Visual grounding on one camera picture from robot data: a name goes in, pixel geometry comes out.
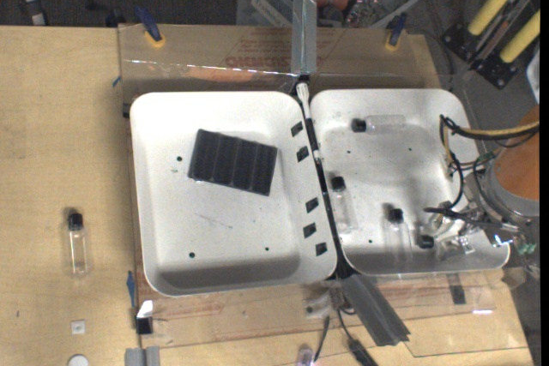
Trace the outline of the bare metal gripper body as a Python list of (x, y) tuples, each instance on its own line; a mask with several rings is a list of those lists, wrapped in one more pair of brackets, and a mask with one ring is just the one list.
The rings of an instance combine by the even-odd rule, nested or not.
[(506, 224), (503, 222), (503, 217), (482, 204), (471, 201), (459, 214), (463, 222), (459, 231), (460, 236), (471, 237), (474, 234), (483, 233), (492, 247), (513, 243), (513, 234), (504, 228)]

